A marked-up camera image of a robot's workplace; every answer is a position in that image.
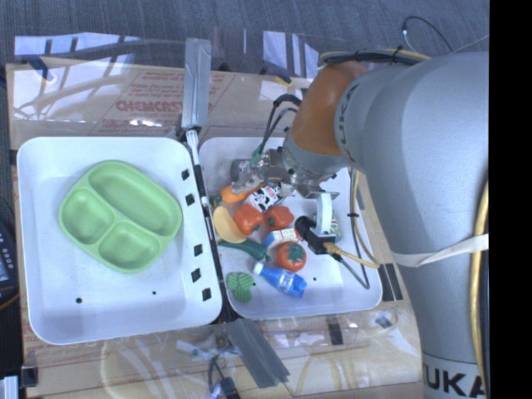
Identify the black block with thin wires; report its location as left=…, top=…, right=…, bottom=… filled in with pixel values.
left=219, top=377, right=242, bottom=399

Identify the red bell pepper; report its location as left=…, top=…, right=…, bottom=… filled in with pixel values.
left=263, top=204, right=296, bottom=232

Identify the orange carrot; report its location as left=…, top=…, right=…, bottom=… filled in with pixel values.
left=209, top=183, right=267, bottom=208

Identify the green cucumber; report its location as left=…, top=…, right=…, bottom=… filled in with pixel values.
left=217, top=239, right=273, bottom=264

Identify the green and white small carton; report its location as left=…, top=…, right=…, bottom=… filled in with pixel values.
left=312, top=211, right=342, bottom=241

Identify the white plastic tray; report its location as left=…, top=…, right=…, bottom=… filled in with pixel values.
left=16, top=135, right=224, bottom=346
left=198, top=135, right=383, bottom=321

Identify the blue bottle with white cap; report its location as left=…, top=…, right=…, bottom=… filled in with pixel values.
left=252, top=260, right=308, bottom=300

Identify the green divided plate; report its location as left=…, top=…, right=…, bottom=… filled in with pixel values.
left=57, top=160, right=184, bottom=274

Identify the cow print milk carton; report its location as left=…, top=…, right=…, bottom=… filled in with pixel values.
left=244, top=184, right=281, bottom=214

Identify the yellow banana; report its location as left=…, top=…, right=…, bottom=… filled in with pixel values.
left=212, top=204, right=248, bottom=244

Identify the green leaf vegetable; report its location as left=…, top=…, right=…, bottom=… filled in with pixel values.
left=225, top=271, right=256, bottom=304

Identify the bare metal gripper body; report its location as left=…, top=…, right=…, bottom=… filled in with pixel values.
left=248, top=148, right=338, bottom=200

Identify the orange bell pepper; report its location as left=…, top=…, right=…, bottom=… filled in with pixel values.
left=233, top=204, right=264, bottom=236

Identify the blue and white small carton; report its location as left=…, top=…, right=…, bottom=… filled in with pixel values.
left=262, top=227, right=303, bottom=249

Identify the red tomato with green top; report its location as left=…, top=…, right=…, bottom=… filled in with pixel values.
left=274, top=240, right=308, bottom=273

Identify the brown cardboard board red print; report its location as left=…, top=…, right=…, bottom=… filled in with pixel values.
left=6, top=56, right=425, bottom=399

